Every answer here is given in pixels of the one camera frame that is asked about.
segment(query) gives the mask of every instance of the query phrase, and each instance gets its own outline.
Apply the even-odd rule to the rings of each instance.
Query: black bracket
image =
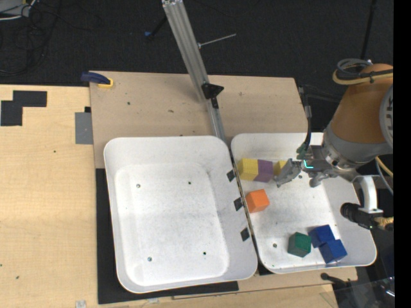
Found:
[[[213,107],[218,108],[217,96],[224,90],[224,87],[221,87],[220,85],[212,85],[211,83],[203,83],[201,89],[203,90],[204,97],[206,99],[211,99]]]

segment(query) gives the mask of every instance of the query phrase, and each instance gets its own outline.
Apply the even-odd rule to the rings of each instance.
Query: wooden surface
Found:
[[[94,154],[116,137],[212,135],[207,108],[188,74],[96,71],[114,80],[111,89],[90,84]],[[217,76],[218,104],[228,145],[239,133],[306,132],[307,120],[292,78]]]
[[[87,308],[148,304],[97,303],[93,147],[75,144],[74,132],[74,113],[90,106],[89,88],[0,85],[0,99],[11,100],[13,90],[46,90],[48,105],[24,108],[23,126],[0,126],[0,306],[73,308],[77,300],[85,300]],[[93,122],[95,110],[92,105]],[[343,280],[356,279],[355,268],[331,270]],[[239,282],[240,293],[159,301],[161,307],[267,307],[272,302],[329,307],[322,293],[332,294],[332,287],[319,275],[256,275]]]

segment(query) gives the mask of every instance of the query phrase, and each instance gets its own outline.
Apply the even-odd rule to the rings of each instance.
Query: white tray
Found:
[[[305,140],[305,133],[243,133],[231,142],[235,162],[242,158],[263,160],[296,159],[295,150]],[[312,144],[321,144],[322,133],[313,133]],[[244,195],[265,189],[270,205],[263,211],[250,214],[258,256],[261,263],[273,273],[317,270],[321,268],[368,266],[376,259],[376,247],[369,230],[341,216],[345,202],[357,203],[354,187],[338,177],[325,179],[315,188],[309,177],[301,173],[278,188],[269,183],[241,180]],[[336,239],[341,239],[348,255],[341,261],[326,264],[318,248],[301,258],[287,252],[288,238],[295,232],[307,234],[311,229],[329,224]]]
[[[104,150],[118,279],[145,293],[252,276],[257,255],[226,144],[117,138]]]

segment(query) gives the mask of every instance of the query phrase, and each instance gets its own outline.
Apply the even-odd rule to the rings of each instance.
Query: cube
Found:
[[[253,181],[258,176],[258,161],[253,158],[242,158],[237,170],[240,179]]]
[[[281,173],[282,168],[287,163],[286,160],[280,160],[274,164],[274,176],[278,176]]]
[[[320,252],[326,264],[339,261],[348,254],[340,239],[325,242],[320,246]]]
[[[311,237],[303,233],[295,232],[288,239],[287,252],[304,258],[311,252]]]
[[[274,176],[274,166],[271,161],[257,160],[258,176],[254,178],[255,182],[269,182]]]
[[[245,201],[250,213],[262,211],[270,205],[270,200],[264,189],[249,192]]]
[[[308,235],[311,236],[311,241],[314,248],[318,248],[325,242],[335,240],[333,231],[329,225],[315,227],[313,230],[308,232]]]

